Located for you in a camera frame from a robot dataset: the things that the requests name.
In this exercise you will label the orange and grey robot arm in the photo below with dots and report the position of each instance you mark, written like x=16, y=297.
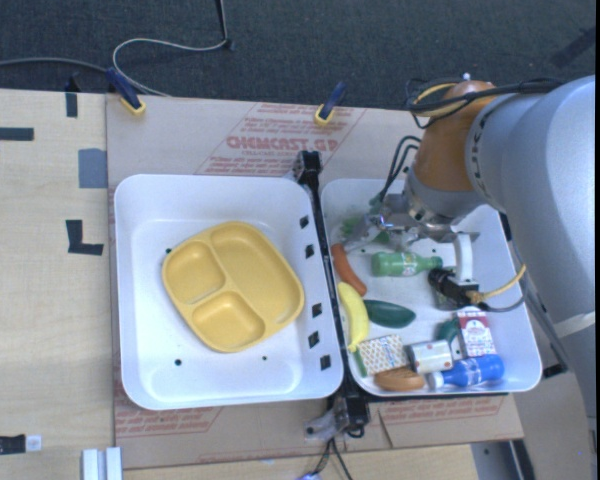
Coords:
x=530, y=168

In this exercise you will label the black cylinder on white bracket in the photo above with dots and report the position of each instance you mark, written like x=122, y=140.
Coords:
x=452, y=283

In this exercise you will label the light green stick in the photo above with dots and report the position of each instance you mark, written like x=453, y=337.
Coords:
x=360, y=364

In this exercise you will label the green broccoli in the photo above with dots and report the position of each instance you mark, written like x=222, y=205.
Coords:
x=351, y=225

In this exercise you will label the yellow banana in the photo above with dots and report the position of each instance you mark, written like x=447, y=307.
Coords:
x=356, y=313

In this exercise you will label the dark green pointed vegetable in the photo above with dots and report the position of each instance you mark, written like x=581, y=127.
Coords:
x=390, y=314

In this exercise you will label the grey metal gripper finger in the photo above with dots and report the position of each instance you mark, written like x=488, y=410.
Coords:
x=399, y=238
x=362, y=239

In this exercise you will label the white and orange can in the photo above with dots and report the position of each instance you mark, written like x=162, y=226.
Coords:
x=430, y=356

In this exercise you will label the brown round biscuit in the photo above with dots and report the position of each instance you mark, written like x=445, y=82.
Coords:
x=399, y=380

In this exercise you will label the red and white carton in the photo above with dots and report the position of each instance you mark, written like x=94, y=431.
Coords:
x=475, y=333

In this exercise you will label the orange sausage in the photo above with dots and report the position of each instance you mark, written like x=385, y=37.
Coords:
x=349, y=270

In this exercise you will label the green plastic bottle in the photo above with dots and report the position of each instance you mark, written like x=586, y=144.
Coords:
x=397, y=264

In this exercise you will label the orange patterned white packet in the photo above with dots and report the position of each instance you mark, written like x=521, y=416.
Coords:
x=382, y=354

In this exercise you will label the white plastic tray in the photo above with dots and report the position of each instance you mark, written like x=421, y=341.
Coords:
x=145, y=318
x=510, y=328

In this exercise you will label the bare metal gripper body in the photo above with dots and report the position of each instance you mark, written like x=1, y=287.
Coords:
x=420, y=215

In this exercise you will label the small dark green vegetable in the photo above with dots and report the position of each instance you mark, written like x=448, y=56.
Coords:
x=449, y=330

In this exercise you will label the yellow divided plate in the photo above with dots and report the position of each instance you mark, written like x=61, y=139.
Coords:
x=240, y=268

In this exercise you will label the brown cardboard board, red print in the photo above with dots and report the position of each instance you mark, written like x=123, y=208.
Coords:
x=190, y=128

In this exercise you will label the blue and white bottle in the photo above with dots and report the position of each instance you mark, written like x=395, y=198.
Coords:
x=472, y=370

